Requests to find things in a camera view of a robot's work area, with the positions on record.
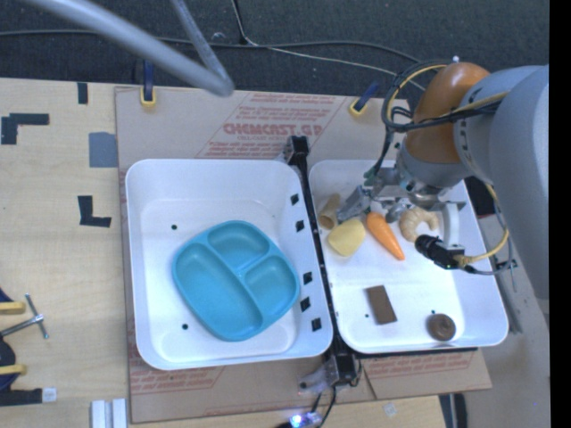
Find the plastic toy food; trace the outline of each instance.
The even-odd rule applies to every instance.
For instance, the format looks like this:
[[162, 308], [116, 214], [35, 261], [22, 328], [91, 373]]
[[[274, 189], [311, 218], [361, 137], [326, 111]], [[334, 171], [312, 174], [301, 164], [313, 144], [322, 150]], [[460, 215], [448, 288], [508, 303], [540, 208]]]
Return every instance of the plastic toy food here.
[[367, 229], [396, 259], [404, 260], [401, 245], [381, 214], [371, 211], [367, 215]]
[[331, 230], [327, 242], [337, 253], [349, 257], [362, 245], [366, 234], [362, 222], [350, 218]]
[[431, 230], [438, 228], [439, 224], [438, 216], [435, 212], [429, 212], [419, 207], [405, 210], [399, 219], [399, 228], [401, 229], [402, 237], [414, 243], [418, 238], [417, 226], [420, 222], [426, 222]]

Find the toy carrot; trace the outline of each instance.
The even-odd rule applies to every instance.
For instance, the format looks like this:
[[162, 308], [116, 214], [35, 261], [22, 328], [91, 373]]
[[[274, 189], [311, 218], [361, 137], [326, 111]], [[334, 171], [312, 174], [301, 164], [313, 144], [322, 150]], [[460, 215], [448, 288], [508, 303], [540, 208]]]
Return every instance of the toy carrot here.
[[383, 244], [396, 259], [404, 260], [404, 252], [401, 249], [401, 245], [397, 241], [391, 226], [386, 223], [385, 218], [381, 214], [371, 211], [367, 215], [366, 223], [367, 229], [375, 236], [377, 241]]

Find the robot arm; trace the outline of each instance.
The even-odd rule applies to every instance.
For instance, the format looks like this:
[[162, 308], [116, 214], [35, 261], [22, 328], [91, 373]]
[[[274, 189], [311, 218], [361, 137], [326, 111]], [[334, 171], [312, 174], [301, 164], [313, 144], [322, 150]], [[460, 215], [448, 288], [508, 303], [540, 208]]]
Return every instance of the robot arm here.
[[[410, 124], [393, 126], [391, 102], [396, 92], [389, 92], [385, 99], [382, 118], [387, 134], [406, 130], [406, 136], [394, 167], [381, 167], [381, 155], [366, 173], [365, 185], [371, 187], [368, 197], [404, 198], [425, 210], [443, 210], [448, 205], [440, 197], [466, 177], [475, 176], [493, 186], [510, 236], [547, 312], [549, 66], [493, 74], [465, 62], [420, 67], [414, 72], [428, 68], [439, 72], [421, 97]], [[400, 90], [406, 80], [401, 79], [393, 91]], [[363, 189], [352, 199], [364, 204]], [[338, 217], [344, 220], [354, 211], [348, 201]], [[416, 242], [427, 257], [428, 244], [432, 243]]]

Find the black carpet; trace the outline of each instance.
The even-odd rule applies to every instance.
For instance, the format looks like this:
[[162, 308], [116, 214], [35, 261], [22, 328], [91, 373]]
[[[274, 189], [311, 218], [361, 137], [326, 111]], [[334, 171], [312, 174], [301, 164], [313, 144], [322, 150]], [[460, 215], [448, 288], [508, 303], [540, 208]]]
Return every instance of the black carpet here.
[[[168, 0], [92, 1], [158, 37], [185, 38]], [[550, 0], [236, 0], [244, 33], [231, 0], [186, 1], [205, 37], [225, 46], [216, 53], [236, 88], [243, 90], [358, 95], [377, 80], [382, 94], [392, 72], [404, 70], [413, 59], [457, 55], [490, 71], [550, 62]], [[0, 11], [0, 77], [140, 79], [140, 59], [100, 37], [9, 35], [77, 27], [14, 0], [0, 0]], [[380, 45], [288, 48], [380, 70], [244, 47], [244, 35], [259, 45], [332, 40]], [[196, 58], [192, 46], [174, 46]], [[161, 71], [155, 77], [159, 85], [185, 86]]]

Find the blue divided plate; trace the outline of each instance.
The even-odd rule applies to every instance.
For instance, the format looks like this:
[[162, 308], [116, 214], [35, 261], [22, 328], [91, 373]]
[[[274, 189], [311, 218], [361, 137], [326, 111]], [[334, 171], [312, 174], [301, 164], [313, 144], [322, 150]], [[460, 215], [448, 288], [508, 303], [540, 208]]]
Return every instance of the blue divided plate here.
[[224, 341], [244, 341], [279, 320], [300, 283], [282, 251], [256, 226], [230, 220], [200, 233], [172, 263], [178, 291]]

